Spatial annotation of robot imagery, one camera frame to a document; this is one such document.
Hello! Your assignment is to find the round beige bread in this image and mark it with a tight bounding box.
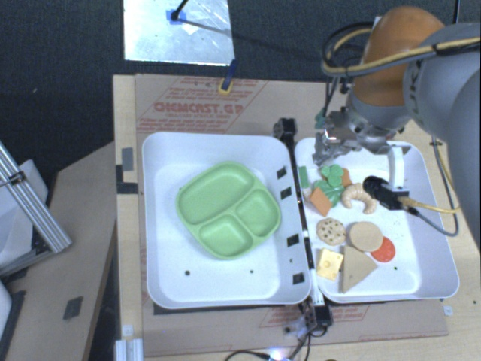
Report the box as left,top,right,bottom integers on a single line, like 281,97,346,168
348,221,384,253

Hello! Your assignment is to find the beige triangular bread slice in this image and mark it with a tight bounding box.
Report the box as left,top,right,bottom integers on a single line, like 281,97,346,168
339,244,379,295

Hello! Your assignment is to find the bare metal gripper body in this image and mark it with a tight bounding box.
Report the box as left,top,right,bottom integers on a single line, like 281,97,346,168
314,109,401,155

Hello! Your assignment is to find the yellow cheese block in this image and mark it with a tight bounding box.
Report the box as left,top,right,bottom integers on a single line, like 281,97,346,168
316,247,345,281

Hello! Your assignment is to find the orange wedge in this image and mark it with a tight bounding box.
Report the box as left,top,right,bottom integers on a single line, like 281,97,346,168
309,187,334,217

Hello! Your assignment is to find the thin black and white rod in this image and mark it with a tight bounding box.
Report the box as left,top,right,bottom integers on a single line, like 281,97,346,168
285,136,325,308

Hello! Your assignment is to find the white plastic tray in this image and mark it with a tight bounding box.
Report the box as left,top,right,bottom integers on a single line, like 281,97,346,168
294,137,461,305
141,131,313,310

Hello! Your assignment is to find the black cylinder on white bracket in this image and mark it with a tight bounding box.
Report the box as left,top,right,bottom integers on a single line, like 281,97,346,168
362,144,413,211

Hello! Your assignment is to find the green divided plate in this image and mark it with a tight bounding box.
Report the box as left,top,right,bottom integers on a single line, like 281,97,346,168
175,161,283,261

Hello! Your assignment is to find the beige croissant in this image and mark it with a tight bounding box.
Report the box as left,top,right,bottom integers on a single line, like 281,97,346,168
340,182,378,215

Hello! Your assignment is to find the chocolate chip biscuit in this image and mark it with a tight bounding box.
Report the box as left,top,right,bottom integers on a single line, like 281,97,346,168
316,217,347,247

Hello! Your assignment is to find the green broccoli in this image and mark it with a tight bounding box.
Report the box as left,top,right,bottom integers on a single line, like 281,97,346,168
313,164,347,208

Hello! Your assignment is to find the red tomato slice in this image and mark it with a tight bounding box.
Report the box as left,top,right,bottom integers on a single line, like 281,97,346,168
370,235,397,264

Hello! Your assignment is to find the brown cardboard board, red print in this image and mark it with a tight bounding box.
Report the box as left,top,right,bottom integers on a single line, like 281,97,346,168
133,74,450,348

